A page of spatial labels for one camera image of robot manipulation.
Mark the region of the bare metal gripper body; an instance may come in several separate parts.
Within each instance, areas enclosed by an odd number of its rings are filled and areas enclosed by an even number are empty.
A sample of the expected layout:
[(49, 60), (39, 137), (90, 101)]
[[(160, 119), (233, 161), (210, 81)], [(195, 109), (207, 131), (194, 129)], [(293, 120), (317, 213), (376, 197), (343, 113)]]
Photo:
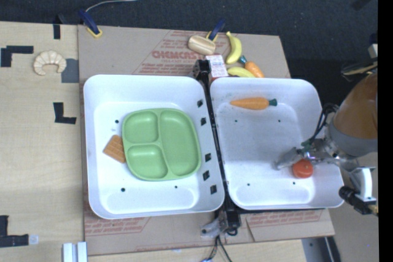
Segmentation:
[(328, 163), (341, 166), (350, 159), (350, 156), (336, 146), (329, 139), (308, 139), (302, 143), (304, 159), (313, 164)]

